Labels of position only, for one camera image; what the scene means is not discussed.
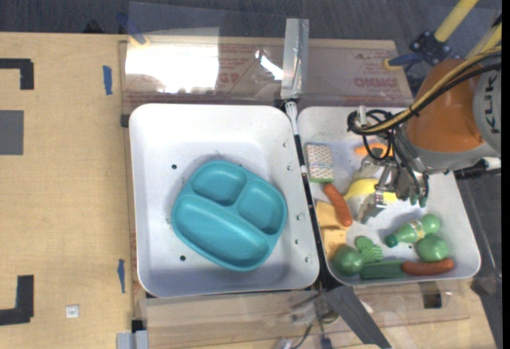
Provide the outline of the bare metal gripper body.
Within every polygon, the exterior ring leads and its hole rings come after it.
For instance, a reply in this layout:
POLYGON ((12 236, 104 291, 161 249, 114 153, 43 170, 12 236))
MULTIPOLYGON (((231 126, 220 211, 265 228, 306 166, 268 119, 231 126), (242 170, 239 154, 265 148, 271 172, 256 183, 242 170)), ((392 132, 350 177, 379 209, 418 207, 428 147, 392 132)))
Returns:
POLYGON ((386 192, 394 194, 399 200, 427 200, 429 197, 428 176, 412 170, 395 158, 364 157, 360 178, 376 179, 374 190, 377 200, 383 200, 386 192))

